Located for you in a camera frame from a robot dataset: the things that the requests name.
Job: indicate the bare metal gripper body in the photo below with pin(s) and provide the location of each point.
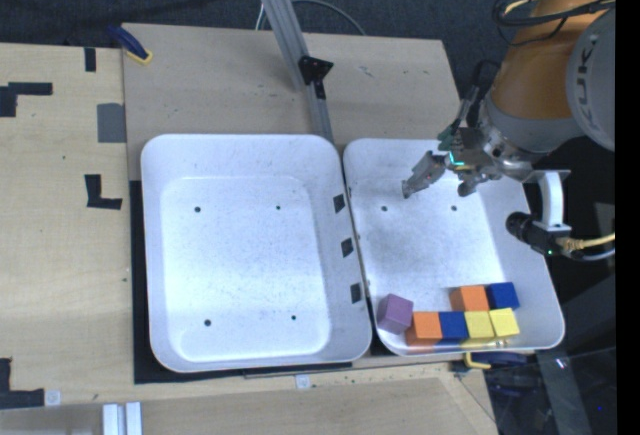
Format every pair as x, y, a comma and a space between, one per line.
480, 150

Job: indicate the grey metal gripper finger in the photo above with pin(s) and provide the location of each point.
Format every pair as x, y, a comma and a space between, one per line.
471, 183
424, 173

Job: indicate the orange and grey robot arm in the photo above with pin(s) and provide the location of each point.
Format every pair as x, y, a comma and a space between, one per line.
535, 83

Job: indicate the white plastic tray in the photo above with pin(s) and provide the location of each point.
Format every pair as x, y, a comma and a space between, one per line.
430, 253
240, 263

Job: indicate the orange cube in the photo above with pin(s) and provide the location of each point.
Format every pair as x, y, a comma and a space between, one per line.
426, 325
470, 298

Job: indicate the blue cube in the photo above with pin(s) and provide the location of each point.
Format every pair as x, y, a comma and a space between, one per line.
502, 295
453, 324

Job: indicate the yellow cube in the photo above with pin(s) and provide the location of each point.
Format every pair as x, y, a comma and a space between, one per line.
479, 324
504, 321

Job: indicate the purple cube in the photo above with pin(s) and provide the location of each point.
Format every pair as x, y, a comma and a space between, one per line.
395, 313

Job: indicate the pale wood board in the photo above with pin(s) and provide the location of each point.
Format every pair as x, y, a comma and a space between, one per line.
225, 83

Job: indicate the black cylinder on white bracket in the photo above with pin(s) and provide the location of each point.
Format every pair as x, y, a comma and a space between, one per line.
537, 233

